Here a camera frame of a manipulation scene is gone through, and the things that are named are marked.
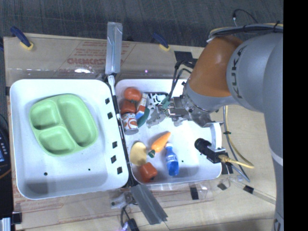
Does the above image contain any blue plastic bottle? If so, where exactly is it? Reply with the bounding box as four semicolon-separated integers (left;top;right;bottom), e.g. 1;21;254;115
164;142;180;177

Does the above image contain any brown cardboard board red print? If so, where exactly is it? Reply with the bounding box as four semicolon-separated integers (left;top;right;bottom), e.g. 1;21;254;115
2;32;276;231

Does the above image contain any white plastic tray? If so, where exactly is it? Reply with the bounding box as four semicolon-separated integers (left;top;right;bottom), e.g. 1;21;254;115
115;78;223;186
9;78;129;200

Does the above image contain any teal toy vegetable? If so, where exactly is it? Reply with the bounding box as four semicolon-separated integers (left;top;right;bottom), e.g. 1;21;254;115
137;108;151;128

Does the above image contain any yellow toy chip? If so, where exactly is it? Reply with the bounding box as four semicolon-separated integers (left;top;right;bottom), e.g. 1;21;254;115
129;141;148;167

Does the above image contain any white and orange can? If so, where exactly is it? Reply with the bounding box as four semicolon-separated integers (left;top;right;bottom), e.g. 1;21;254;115
121;112;140;136

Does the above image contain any orange toy tomato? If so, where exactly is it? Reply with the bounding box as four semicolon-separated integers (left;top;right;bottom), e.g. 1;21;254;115
123;87;142;103

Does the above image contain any green divided plate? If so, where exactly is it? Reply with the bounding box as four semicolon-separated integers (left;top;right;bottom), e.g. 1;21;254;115
28;93;99;157

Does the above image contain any black and white cow-print carton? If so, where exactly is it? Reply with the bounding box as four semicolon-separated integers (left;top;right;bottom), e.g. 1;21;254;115
146;91;169;111

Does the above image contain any black cylinder on white bracket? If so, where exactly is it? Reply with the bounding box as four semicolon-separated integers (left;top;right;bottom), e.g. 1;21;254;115
194;121;227;165

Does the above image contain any red-orange toy pepper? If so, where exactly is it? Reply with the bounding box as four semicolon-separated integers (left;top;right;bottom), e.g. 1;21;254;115
139;162;159;183

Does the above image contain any black block with thin wires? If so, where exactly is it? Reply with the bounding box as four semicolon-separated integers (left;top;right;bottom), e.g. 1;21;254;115
126;218;141;231

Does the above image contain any white red blue small carton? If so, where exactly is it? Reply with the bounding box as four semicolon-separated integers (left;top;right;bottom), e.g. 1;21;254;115
135;92;149;120

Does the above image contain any orange carrot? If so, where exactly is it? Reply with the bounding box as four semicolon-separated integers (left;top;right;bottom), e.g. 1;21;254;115
147;131;172;159

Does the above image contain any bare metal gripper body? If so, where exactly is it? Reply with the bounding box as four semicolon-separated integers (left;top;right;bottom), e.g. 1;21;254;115
165;96;214;128

